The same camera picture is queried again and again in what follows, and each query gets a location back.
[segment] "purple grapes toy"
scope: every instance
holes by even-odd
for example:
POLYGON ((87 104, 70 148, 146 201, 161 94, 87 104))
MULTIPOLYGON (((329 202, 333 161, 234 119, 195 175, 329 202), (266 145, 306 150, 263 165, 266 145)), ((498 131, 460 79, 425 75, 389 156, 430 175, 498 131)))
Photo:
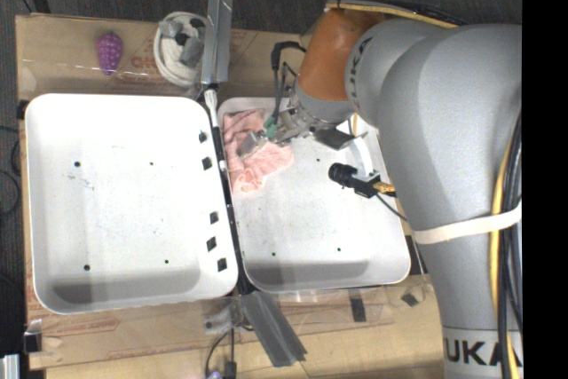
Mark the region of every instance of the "purple grapes toy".
POLYGON ((122 57, 122 40, 118 35, 104 34, 97 40, 97 52, 99 55, 99 68, 109 76, 118 68, 118 62, 122 57))

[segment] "white cable tie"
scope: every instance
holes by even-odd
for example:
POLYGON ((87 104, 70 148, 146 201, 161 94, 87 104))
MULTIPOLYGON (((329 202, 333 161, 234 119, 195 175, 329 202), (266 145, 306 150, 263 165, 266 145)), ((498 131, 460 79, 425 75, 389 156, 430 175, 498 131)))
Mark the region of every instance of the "white cable tie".
POLYGON ((421 245, 431 245, 442 241, 450 241, 460 237, 469 235, 477 235, 479 233, 492 233, 507 229, 518 223, 523 215, 522 201, 509 212, 489 215, 487 217, 479 217, 451 223, 450 225, 426 229, 425 231, 412 230, 414 241, 421 245))

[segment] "cardboard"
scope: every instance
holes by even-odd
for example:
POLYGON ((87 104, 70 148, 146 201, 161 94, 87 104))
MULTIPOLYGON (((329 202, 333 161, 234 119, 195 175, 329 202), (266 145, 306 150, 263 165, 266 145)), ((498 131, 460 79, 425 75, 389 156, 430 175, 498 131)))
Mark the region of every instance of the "cardboard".
MULTIPOLYGON (((165 81, 153 62, 151 42, 156 29, 157 24, 136 21, 42 14, 17 16, 20 101, 29 101, 50 92, 180 95, 181 90, 165 81), (116 74, 106 76, 98 69, 93 44, 96 37, 111 30, 120 35, 125 48, 116 74)), ((270 51, 277 42, 298 39, 299 36, 292 34, 234 29, 230 82, 221 87, 219 103, 238 96, 272 96, 270 51)), ((300 67, 302 57, 299 51, 286 50, 282 53, 282 61, 287 61, 292 68, 300 67)), ((42 340, 42 349, 30 354, 30 368, 47 369, 48 377, 182 377, 188 371, 194 371, 196 375, 199 371, 201 376, 207 352, 217 338, 217 334, 207 333, 203 318, 218 311, 219 306, 228 304, 230 297, 76 315, 50 312, 37 300, 33 287, 23 122, 20 122, 20 141, 27 320, 28 325, 33 322, 40 325, 42 340)), ((404 322, 406 319, 402 319, 403 325, 400 327, 398 321, 395 323, 396 313, 404 309, 406 304, 399 300, 399 296, 393 296, 392 290, 406 292, 416 286, 422 289, 423 284, 422 281, 415 283, 405 280, 393 288, 361 289, 359 297, 366 308, 364 322, 353 320, 348 290, 277 296, 282 311, 303 342, 306 342, 309 352, 306 369, 298 365, 285 368, 284 372, 271 369, 256 335, 242 330, 237 333, 237 355, 241 357, 241 364, 246 366, 240 366, 239 377, 308 377, 306 371, 310 364, 322 374, 334 375, 340 370, 351 373, 355 371, 354 367, 342 369, 338 364, 351 364, 351 360, 337 355, 335 348, 330 349, 331 344, 338 340, 347 340, 359 346, 359 353, 368 362, 359 363, 364 369, 358 371, 370 371, 383 365, 398 368, 417 364, 416 361, 418 364, 441 361, 441 341, 438 343, 441 329, 435 300, 427 301, 419 312, 419 319, 428 321, 424 328, 417 328, 419 336, 425 340, 424 345, 420 344, 420 349, 413 348, 410 341, 398 347, 393 342, 377 343, 375 336, 380 336, 380 333, 373 331, 390 327, 389 333, 398 334, 393 335, 397 343, 402 339, 399 336, 414 340, 418 335, 409 335, 413 328, 404 322), (365 342, 361 340, 375 345, 373 351, 365 354, 366 347, 361 344, 365 342), (433 347, 426 349, 428 340, 437 341, 433 347), (386 361, 391 356, 397 360, 386 361)))

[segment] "pink cloth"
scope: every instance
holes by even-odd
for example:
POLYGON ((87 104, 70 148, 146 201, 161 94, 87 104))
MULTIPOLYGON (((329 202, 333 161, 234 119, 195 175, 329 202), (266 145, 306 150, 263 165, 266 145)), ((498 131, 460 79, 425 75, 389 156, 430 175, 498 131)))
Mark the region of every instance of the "pink cloth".
POLYGON ((266 177, 294 162, 290 146, 276 146, 267 142, 246 160, 237 155, 237 149, 251 131, 263 128, 264 110, 251 109, 223 116, 223 141, 231 188, 234 193, 250 192, 264 186, 266 177))

